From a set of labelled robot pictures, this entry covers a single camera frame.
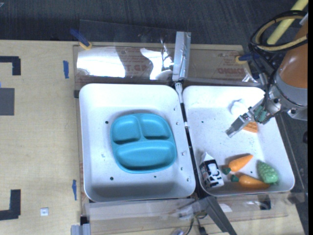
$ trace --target orange carrot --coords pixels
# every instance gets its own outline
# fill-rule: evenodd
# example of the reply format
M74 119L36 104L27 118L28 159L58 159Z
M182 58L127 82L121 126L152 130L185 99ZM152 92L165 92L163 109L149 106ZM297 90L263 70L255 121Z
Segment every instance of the orange carrot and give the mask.
M228 174L231 171L239 171L242 167L244 167L251 159L253 155L246 155L241 158L234 159L228 164L228 167L223 168L222 171L224 174Z
M242 175L239 178L235 175L231 176L232 182L239 182L239 184L246 188L252 188L252 189L266 189L270 186L270 184L266 184L261 180L258 180L256 178L252 178L248 175Z

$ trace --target blue plate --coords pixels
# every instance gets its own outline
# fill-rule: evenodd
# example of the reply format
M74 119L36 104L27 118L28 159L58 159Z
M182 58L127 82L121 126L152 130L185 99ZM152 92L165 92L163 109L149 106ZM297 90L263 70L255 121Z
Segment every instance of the blue plate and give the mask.
M130 173L149 173L171 166L176 145L167 121L137 113L117 118L111 125L111 144L116 163Z

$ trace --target orange toy piece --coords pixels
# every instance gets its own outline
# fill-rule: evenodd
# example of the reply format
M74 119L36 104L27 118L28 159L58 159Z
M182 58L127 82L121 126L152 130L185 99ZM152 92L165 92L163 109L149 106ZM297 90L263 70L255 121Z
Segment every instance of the orange toy piece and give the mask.
M250 177L248 175L242 175L239 178L235 175L232 175L231 181L239 182L241 186L252 189L267 189L268 187L270 187L270 184L266 184L263 181Z
M253 133L257 133L258 132L258 124L256 122L249 122L243 128L243 130L250 131L250 132L253 132Z
M241 158L237 158L232 160L227 168L223 168L222 171L224 174L228 174L231 171L239 171L242 167L244 167L251 159L253 158L253 155L249 154Z

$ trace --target green broccoli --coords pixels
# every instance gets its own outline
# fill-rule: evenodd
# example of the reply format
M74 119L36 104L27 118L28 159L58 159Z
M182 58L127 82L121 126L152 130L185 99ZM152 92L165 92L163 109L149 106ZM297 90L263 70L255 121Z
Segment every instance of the green broccoli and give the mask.
M273 184L278 181L276 170L262 161L258 162L258 172L264 183Z

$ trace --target white basin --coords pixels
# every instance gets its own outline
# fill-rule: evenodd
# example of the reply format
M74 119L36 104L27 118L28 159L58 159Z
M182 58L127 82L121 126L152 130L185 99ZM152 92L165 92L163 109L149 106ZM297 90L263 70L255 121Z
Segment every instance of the white basin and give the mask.
M196 187L178 94L164 85L87 84L79 93L84 188L94 202L184 198ZM111 124L127 114L152 113L169 124L177 158L163 170L129 173L115 162Z
M190 139L196 161L205 151L215 158L218 166L227 166L231 159L252 154L253 159L240 171L222 174L224 186L211 188L207 193L213 196L230 196L285 192L293 188L295 179L286 149L275 118L258 125L258 132L242 130L233 137L225 131L248 107L254 106L264 97L264 91L254 87L189 86L183 91ZM243 188L231 182L231 175L246 174L260 178L258 161L266 162L276 169L279 181L267 189Z

